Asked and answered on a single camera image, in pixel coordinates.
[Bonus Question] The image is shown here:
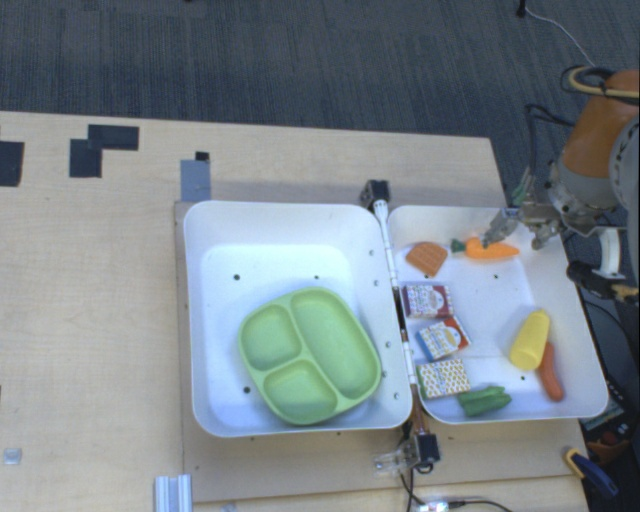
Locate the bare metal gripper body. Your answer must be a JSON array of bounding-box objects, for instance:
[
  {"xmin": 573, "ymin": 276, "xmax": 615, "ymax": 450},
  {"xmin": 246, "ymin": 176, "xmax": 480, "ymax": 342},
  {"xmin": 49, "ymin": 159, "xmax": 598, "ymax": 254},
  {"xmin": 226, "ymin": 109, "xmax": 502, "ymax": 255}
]
[{"xmin": 516, "ymin": 187, "xmax": 603, "ymax": 238}]

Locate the orange toy carrot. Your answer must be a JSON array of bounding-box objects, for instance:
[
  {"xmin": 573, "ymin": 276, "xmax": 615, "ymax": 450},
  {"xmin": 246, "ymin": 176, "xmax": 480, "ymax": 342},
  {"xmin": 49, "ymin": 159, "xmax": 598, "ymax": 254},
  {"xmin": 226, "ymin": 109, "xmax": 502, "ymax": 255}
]
[{"xmin": 450, "ymin": 235, "xmax": 522, "ymax": 261}]

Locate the white plastic tray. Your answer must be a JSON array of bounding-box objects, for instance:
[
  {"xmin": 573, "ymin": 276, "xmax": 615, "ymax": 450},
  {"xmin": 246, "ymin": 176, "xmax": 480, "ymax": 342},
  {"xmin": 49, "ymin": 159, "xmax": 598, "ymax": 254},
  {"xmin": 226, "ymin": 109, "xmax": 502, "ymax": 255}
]
[
  {"xmin": 386, "ymin": 204, "xmax": 611, "ymax": 426},
  {"xmin": 182, "ymin": 199, "xmax": 414, "ymax": 439}
]

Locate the orange toy bread slice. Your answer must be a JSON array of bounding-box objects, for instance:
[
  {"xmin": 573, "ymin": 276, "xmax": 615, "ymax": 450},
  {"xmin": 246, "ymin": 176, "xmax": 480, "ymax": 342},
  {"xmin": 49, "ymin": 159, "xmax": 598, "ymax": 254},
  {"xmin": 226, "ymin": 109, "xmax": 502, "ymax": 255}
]
[{"xmin": 404, "ymin": 241, "xmax": 450, "ymax": 278}]

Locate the yellow toy bottle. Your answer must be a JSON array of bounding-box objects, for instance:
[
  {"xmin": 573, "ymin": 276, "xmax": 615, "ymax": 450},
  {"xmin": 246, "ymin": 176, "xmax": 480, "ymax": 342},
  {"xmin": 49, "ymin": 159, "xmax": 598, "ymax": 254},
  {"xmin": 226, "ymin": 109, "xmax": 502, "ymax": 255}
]
[{"xmin": 508, "ymin": 308, "xmax": 552, "ymax": 372}]

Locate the dark red printed carton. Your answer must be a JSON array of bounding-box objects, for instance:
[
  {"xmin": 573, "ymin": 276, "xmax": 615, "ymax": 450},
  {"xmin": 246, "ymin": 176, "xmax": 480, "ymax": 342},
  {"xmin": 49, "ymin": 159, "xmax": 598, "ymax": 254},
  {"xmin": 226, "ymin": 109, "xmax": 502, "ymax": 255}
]
[{"xmin": 400, "ymin": 282, "xmax": 455, "ymax": 320}]

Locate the thin black and white rod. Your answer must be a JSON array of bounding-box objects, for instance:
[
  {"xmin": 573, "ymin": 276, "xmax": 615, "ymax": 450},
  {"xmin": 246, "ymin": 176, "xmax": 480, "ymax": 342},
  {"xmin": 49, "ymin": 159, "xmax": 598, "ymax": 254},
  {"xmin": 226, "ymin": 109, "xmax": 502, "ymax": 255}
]
[{"xmin": 372, "ymin": 198, "xmax": 427, "ymax": 437}]

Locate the blue and orange printed carton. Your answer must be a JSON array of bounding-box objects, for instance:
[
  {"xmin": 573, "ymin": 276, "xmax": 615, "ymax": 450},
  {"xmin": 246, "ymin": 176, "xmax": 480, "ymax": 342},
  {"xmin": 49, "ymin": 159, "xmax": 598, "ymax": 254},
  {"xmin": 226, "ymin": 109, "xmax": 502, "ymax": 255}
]
[{"xmin": 415, "ymin": 315, "xmax": 473, "ymax": 363}]

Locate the orange toy sausage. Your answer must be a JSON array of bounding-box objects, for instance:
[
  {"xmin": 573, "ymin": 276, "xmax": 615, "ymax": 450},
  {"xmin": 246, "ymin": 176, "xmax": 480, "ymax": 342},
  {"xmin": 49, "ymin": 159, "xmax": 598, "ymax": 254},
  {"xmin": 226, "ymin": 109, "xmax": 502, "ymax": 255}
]
[{"xmin": 536, "ymin": 340, "xmax": 566, "ymax": 403}]

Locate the yellow dotted white carton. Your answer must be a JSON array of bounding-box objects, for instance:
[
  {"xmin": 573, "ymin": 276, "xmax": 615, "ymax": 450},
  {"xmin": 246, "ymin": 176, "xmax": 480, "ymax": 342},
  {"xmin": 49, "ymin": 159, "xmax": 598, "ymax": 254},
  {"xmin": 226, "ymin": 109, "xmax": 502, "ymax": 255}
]
[{"xmin": 415, "ymin": 358, "xmax": 472, "ymax": 401}]

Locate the green divided plate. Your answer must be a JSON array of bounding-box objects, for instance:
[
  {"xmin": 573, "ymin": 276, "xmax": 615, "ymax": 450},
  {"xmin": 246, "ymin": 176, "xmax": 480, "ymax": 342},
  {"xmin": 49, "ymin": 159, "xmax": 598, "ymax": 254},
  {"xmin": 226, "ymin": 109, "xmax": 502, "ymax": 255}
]
[{"xmin": 237, "ymin": 285, "xmax": 384, "ymax": 428}]

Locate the black cylinder on white bracket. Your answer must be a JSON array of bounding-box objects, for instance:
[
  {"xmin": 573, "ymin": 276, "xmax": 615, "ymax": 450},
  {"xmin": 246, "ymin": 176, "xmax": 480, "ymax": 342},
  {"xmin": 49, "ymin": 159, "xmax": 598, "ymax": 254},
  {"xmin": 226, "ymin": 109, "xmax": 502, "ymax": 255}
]
[{"xmin": 566, "ymin": 226, "xmax": 629, "ymax": 297}]

